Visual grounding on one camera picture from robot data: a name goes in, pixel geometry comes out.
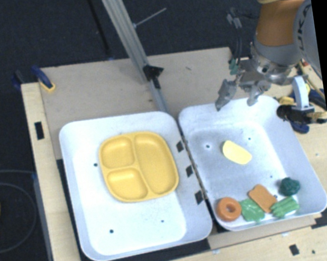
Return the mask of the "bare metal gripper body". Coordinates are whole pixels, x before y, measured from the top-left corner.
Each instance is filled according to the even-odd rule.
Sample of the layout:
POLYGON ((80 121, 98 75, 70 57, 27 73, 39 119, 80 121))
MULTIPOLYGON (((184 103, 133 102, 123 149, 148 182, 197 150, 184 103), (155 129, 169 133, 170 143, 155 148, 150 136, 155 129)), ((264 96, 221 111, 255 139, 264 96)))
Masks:
POLYGON ((264 57, 241 60, 237 66, 238 86, 244 91, 288 85, 294 64, 282 65, 264 57))

